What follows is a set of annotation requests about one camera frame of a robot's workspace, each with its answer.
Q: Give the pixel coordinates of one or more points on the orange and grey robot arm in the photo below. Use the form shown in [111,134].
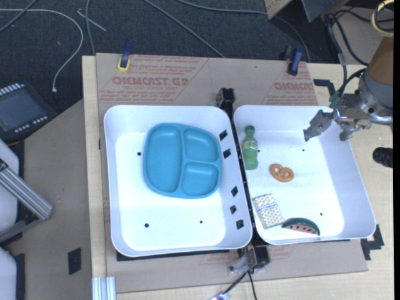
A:
[382,64]

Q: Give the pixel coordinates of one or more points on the blue divided plate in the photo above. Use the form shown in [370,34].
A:
[165,158]

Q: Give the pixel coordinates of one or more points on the white plastic tray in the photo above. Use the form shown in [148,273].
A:
[175,223]
[315,198]

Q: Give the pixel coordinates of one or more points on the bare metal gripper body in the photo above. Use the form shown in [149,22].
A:
[353,111]

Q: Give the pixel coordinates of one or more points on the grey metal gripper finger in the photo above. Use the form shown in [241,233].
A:
[317,125]
[347,131]

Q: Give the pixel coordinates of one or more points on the orange pretzel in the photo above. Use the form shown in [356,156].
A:
[276,174]

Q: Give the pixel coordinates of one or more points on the green bottle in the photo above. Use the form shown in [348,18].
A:
[250,152]

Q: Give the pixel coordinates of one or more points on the red and green watermelon slice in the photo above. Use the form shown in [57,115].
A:
[301,225]

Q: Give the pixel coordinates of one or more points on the thin black rod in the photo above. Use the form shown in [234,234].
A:
[242,173]

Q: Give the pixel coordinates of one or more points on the black cylinder on white bracket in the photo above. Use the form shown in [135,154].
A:
[383,156]

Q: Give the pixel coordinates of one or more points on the brown cardboard board red print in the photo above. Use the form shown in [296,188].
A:
[193,80]

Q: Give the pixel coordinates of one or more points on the white and orange packet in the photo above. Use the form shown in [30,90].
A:
[268,211]

